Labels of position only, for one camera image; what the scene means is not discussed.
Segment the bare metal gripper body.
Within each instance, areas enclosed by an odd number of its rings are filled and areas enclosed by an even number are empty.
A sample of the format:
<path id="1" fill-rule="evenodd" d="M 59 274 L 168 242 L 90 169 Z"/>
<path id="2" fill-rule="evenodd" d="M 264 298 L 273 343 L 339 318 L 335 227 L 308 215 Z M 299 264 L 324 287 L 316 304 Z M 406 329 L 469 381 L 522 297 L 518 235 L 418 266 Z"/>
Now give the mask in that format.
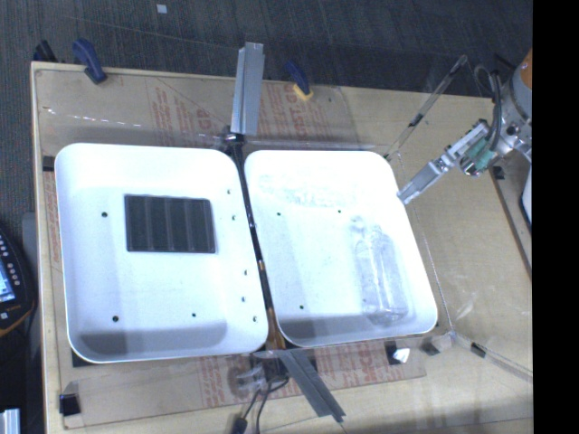
<path id="1" fill-rule="evenodd" d="M 518 124 L 501 119 L 498 126 L 491 126 L 480 119 L 463 137 L 448 146 L 444 154 L 448 157 L 448 166 L 457 166 L 464 174 L 478 177 L 513 152 L 532 163 L 530 121 Z"/>

